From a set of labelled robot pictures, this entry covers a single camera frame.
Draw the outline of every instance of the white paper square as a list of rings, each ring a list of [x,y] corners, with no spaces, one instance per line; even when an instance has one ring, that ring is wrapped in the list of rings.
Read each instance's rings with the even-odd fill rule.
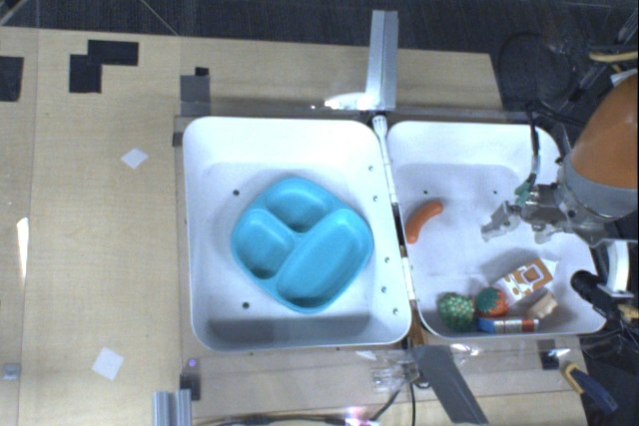
[[[148,157],[149,155],[147,155],[142,150],[139,150],[138,148],[134,148],[129,153],[127,153],[124,157],[122,157],[122,162],[124,162],[131,169],[137,169],[138,166]]]
[[[99,375],[114,380],[120,371],[120,366],[124,362],[124,357],[107,347],[102,348],[100,355],[93,364],[92,369]]]

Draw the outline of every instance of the blue divided plate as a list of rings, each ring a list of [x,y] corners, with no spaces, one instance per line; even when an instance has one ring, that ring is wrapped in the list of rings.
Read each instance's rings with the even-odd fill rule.
[[[326,189],[286,178],[263,192],[231,235],[238,265],[276,300],[319,312],[352,283],[372,253],[366,221]]]

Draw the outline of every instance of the wooden table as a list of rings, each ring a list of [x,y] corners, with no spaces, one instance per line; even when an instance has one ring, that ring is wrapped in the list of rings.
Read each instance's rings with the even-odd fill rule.
[[[86,54],[89,39],[138,42],[139,65],[104,66],[102,94],[70,94],[69,56]],[[15,239],[21,212],[31,224],[26,288],[15,243],[0,252],[0,363],[22,363],[19,398],[18,383],[0,381],[0,424],[151,424],[154,391],[176,390],[182,368],[171,144],[180,75],[209,68],[214,99],[314,104],[363,91],[367,49],[0,28],[0,55],[25,58],[21,100],[0,103],[8,134],[0,142],[0,191],[22,202],[0,205],[3,243]],[[398,70],[399,104],[500,109],[485,55],[402,50]],[[134,148],[149,156],[135,170],[120,160]],[[583,367],[576,340],[566,342]],[[103,347],[124,357],[113,381],[92,371]],[[226,363],[221,378],[240,382],[237,365],[217,360]],[[281,382],[252,370],[264,389],[258,399],[266,399]],[[557,371],[471,371],[467,379],[492,424],[585,423]],[[229,385],[242,402],[241,383]],[[345,378],[341,392],[355,395],[355,385]],[[295,389],[291,403],[323,393],[320,382]],[[418,424],[448,424],[431,391],[417,397]],[[409,424],[406,399],[383,424]]]

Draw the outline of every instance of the green toy fruit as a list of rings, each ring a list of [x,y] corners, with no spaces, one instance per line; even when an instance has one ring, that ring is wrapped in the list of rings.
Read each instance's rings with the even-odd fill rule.
[[[437,312],[443,324],[456,332],[475,329],[475,308],[472,301],[459,293],[447,293],[437,301]]]
[[[506,297],[501,289],[486,287],[482,289],[475,299],[477,315],[484,318],[503,316],[508,312]]]

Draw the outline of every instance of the orange sausage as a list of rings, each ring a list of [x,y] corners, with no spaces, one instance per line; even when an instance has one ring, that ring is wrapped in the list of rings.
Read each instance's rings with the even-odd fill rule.
[[[417,211],[410,217],[410,220],[404,229],[406,232],[406,242],[415,243],[419,237],[419,231],[426,221],[439,215],[441,212],[443,212],[443,204],[439,201],[426,203],[424,206],[417,209]]]

